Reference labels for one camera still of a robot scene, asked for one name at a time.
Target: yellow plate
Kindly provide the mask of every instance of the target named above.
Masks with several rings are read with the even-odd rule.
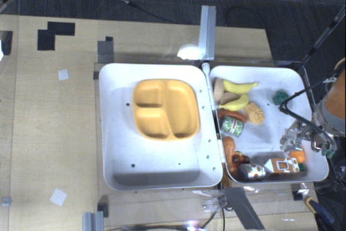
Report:
[[[139,82],[132,95],[138,132],[150,139],[180,140],[199,130],[196,96],[185,82],[153,79]]]

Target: wooden table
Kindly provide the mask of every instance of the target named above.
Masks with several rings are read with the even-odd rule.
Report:
[[[48,21],[73,22],[76,33],[56,36],[55,51],[38,51],[37,30],[47,29]],[[0,207],[0,229],[82,230],[83,213],[95,212],[100,198],[93,80],[97,41],[113,37],[115,54],[170,56],[182,44],[197,43],[199,27],[0,15],[0,30],[14,32],[12,53],[6,63],[0,62],[0,193],[12,198],[9,209]],[[229,53],[271,60],[264,30],[216,28],[216,55]],[[59,80],[62,69],[68,70],[68,80]],[[50,201],[56,188],[67,193],[62,206]],[[274,190],[274,201],[255,200],[263,224],[277,230],[316,230],[303,202],[291,199],[289,187],[280,189],[284,195]],[[133,211],[141,204],[130,201],[134,194],[115,194],[114,199],[123,211]],[[313,190],[309,194],[315,197]],[[132,214],[131,222],[141,220],[143,205],[150,200],[145,194],[139,198],[142,209]],[[109,225],[119,223],[107,220]],[[243,230],[234,212],[227,213],[226,224],[230,230]],[[208,230],[221,225],[215,219]]]

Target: yellow banana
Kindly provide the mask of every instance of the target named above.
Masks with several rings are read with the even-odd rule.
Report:
[[[239,99],[226,103],[225,105],[219,105],[219,108],[224,108],[230,111],[237,111],[243,109],[249,103],[249,98],[246,94],[242,94]]]
[[[228,80],[222,80],[225,91],[235,94],[246,94],[251,88],[257,86],[255,83],[244,83],[244,84],[235,84]]]

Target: hot dog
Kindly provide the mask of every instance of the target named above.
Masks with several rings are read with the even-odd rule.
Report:
[[[235,111],[230,111],[230,110],[225,110],[225,109],[218,109],[217,110],[217,117],[219,119],[222,119],[224,116],[229,116],[229,117],[232,117],[236,120],[239,120],[239,121],[242,121],[242,122],[246,122],[248,121],[247,117],[238,113],[238,112],[235,112]]]

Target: green can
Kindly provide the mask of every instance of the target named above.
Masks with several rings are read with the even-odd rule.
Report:
[[[236,120],[235,118],[224,116],[221,125],[221,131],[239,137],[244,128],[244,122]]]

